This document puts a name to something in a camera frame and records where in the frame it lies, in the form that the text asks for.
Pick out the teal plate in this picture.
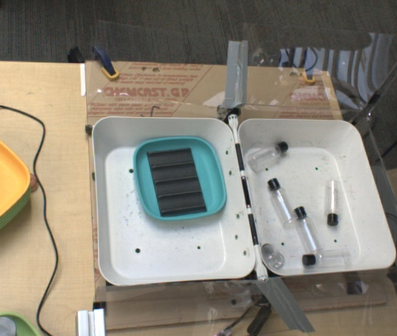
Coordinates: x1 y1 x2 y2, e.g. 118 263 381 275
132 135 228 221

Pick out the black ribbed insert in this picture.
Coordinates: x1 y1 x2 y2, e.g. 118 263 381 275
146 148 208 218

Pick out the thin black and white rod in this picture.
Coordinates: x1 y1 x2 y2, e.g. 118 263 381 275
227 114 269 281

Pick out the wide clear bottle black cap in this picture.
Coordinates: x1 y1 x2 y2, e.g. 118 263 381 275
246 141 289 173

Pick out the brown cardboard board red print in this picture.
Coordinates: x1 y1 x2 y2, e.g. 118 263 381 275
85 60 388 330

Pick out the white plastic tray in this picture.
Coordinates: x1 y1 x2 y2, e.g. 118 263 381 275
237 118 397 278
91 116 257 287

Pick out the thin clear bottle black cap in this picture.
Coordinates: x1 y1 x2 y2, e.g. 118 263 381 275
326 179 340 228

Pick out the grey can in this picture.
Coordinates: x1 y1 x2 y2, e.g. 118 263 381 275
0 316 18 336

